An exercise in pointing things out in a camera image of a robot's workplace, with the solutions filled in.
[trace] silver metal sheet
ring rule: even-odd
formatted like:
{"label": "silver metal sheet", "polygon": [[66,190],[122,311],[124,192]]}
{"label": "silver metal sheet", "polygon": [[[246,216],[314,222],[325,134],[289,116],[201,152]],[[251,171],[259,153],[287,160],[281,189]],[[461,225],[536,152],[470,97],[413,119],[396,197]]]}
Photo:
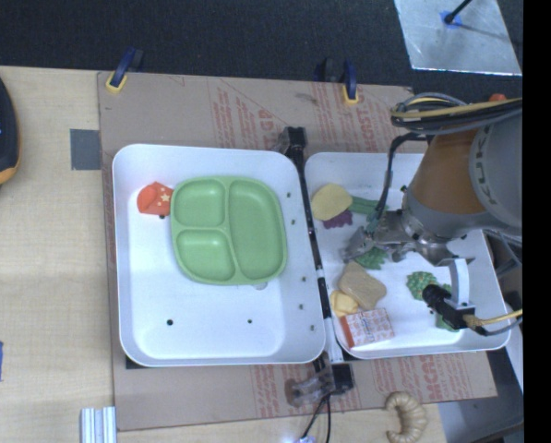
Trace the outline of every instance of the silver metal sheet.
{"label": "silver metal sheet", "polygon": [[520,76],[497,0],[394,0],[413,69]]}

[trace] wooden table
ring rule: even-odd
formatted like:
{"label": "wooden table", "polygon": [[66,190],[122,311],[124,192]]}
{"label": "wooden table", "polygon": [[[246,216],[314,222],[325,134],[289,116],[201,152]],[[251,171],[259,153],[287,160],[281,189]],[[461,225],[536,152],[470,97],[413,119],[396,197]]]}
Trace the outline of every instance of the wooden table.
{"label": "wooden table", "polygon": [[[0,190],[0,441],[79,442],[80,410],[114,405],[101,172],[72,170],[70,130],[99,129],[95,71],[1,66],[22,133]],[[446,441],[425,406],[421,443]],[[309,418],[120,432],[119,442],[295,441]],[[387,441],[385,410],[334,413],[331,442]],[[325,414],[311,435],[324,441]]]}

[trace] cardboard sheet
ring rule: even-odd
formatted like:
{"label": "cardboard sheet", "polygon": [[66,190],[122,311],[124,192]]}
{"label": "cardboard sheet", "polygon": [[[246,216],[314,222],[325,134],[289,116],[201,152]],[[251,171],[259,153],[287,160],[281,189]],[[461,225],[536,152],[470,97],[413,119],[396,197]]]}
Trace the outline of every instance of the cardboard sheet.
{"label": "cardboard sheet", "polygon": [[[401,131],[389,108],[412,94],[403,87],[358,86],[349,105],[341,85],[326,82],[207,78],[130,73],[112,94],[98,76],[102,177],[111,307],[114,396],[120,431],[310,414],[284,393],[289,379],[314,374],[308,365],[229,365],[142,368],[119,341],[111,164],[132,143],[271,150],[286,126],[303,126],[306,156],[320,151],[385,152]],[[423,152],[406,143],[402,152]],[[435,354],[352,361],[355,387],[331,401],[333,412],[383,407],[389,393],[407,390],[420,402],[493,397],[485,353]]]}

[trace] green divided plate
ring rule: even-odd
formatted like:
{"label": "green divided plate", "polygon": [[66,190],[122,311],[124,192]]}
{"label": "green divided plate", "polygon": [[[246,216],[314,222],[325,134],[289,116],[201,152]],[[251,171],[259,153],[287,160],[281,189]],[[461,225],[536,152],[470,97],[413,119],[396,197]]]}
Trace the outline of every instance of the green divided plate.
{"label": "green divided plate", "polygon": [[238,176],[196,177],[171,199],[176,261],[194,281],[260,284],[287,259],[281,205],[262,182]]}

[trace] red and white box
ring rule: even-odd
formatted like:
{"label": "red and white box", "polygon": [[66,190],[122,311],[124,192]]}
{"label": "red and white box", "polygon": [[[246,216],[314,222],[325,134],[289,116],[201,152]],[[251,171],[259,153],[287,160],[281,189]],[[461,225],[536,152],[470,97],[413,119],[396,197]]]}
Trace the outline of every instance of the red and white box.
{"label": "red and white box", "polygon": [[385,308],[374,308],[365,312],[345,315],[340,318],[349,347],[389,340],[394,330]]}

